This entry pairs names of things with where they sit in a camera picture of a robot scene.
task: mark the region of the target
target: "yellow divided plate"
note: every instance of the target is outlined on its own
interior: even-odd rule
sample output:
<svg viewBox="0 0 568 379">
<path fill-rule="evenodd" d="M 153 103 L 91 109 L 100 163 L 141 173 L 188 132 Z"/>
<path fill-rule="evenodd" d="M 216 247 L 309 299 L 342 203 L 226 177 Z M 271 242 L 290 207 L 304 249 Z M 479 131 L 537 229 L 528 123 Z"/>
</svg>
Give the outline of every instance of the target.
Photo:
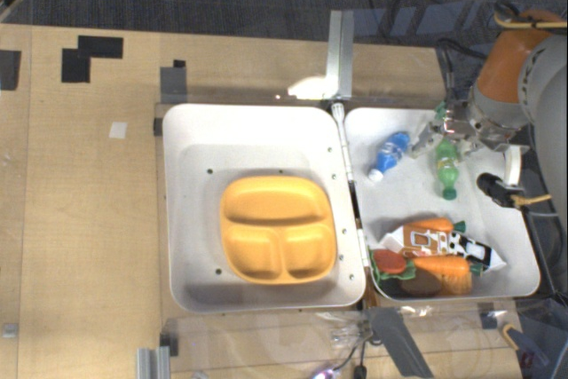
<svg viewBox="0 0 568 379">
<path fill-rule="evenodd" d="M 335 263 L 331 206 L 311 180 L 288 176 L 236 180 L 223 193 L 220 217 L 229 265 L 246 281 L 315 281 Z"/>
</svg>

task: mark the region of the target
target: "white sticker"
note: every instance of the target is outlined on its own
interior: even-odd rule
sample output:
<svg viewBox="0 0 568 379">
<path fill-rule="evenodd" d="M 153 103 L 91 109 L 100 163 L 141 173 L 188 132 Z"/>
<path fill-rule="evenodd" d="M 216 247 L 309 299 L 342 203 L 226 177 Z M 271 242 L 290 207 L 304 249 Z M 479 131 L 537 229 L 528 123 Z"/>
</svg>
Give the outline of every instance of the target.
<svg viewBox="0 0 568 379">
<path fill-rule="evenodd" d="M 112 139 L 124 139 L 126 138 L 127 127 L 127 122 L 113 122 L 110 127 L 110 133 L 108 133 L 108 136 Z"/>
</svg>

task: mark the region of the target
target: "yellow cable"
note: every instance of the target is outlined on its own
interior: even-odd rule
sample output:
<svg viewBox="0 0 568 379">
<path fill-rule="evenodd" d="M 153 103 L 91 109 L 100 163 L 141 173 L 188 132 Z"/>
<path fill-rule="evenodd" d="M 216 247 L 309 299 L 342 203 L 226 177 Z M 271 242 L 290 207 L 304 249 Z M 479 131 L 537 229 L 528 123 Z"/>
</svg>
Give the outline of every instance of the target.
<svg viewBox="0 0 568 379">
<path fill-rule="evenodd" d="M 493 17 L 502 28 L 568 28 L 568 22 L 507 22 L 502 20 L 497 13 Z"/>
<path fill-rule="evenodd" d="M 525 198 L 524 196 L 513 194 L 511 199 L 515 203 L 516 207 L 521 207 L 524 205 L 536 204 L 537 202 L 549 201 L 552 199 L 552 196 L 550 194 L 543 194 L 542 196 L 536 196 L 534 198 Z"/>
</svg>

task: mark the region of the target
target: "white plastic tray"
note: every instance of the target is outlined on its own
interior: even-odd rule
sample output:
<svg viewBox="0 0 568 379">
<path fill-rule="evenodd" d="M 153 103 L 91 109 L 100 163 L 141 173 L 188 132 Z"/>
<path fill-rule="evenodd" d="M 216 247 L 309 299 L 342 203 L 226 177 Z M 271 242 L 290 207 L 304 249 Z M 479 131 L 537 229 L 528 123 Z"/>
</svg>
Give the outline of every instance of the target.
<svg viewBox="0 0 568 379">
<path fill-rule="evenodd" d="M 365 274 L 332 117 L 313 107 L 179 105 L 163 121 L 170 286 L 193 312 L 345 306 L 358 301 Z M 252 175 L 309 178 L 327 193 L 338 258 L 312 283 L 266 286 L 230 269 L 221 244 L 219 203 L 226 187 Z"/>
<path fill-rule="evenodd" d="M 433 151 L 417 159 L 403 157 L 379 183 L 367 178 L 379 146 L 390 134 L 405 130 L 415 142 L 432 118 L 431 111 L 390 108 L 359 108 L 347 115 L 345 129 L 368 246 L 376 248 L 383 235 L 408 221 L 428 217 L 465 220 L 465 234 L 494 248 L 507 266 L 481 278 L 474 277 L 470 295 L 451 298 L 529 296 L 539 286 L 540 272 L 525 222 L 518 210 L 500 208 L 476 185 L 477 176 L 483 172 L 503 177 L 502 154 L 482 149 L 462 162 L 454 201 L 441 197 Z"/>
</svg>

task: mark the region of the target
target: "black connector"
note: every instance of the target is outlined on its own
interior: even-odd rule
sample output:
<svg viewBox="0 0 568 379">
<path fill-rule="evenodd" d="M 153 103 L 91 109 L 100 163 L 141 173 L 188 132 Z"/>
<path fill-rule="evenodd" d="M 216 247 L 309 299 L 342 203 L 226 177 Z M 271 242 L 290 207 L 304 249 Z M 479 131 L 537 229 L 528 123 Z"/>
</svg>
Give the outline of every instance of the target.
<svg viewBox="0 0 568 379">
<path fill-rule="evenodd" d="M 367 367 L 357 365 L 353 370 L 353 379 L 367 379 Z"/>
<path fill-rule="evenodd" d="M 481 174 L 477 178 L 477 187 L 497 205 L 509 209 L 515 208 L 515 202 L 511 196 L 521 193 L 521 190 L 506 188 L 503 186 L 503 181 L 500 178 L 488 172 Z"/>
</svg>

